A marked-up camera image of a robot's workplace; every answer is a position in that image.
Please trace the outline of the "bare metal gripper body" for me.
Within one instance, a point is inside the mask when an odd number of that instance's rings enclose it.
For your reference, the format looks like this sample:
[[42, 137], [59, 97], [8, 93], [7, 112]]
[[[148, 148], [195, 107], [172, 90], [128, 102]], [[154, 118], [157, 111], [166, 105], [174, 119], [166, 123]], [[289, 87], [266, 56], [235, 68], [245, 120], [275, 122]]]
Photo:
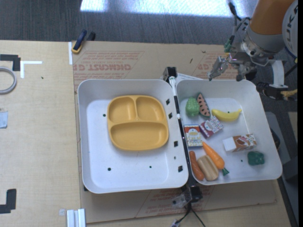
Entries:
[[253, 40], [244, 38], [241, 42], [233, 42], [228, 45], [230, 55], [229, 63], [234, 65], [252, 65], [265, 66], [269, 58], [275, 54], [275, 42], [271, 40]]

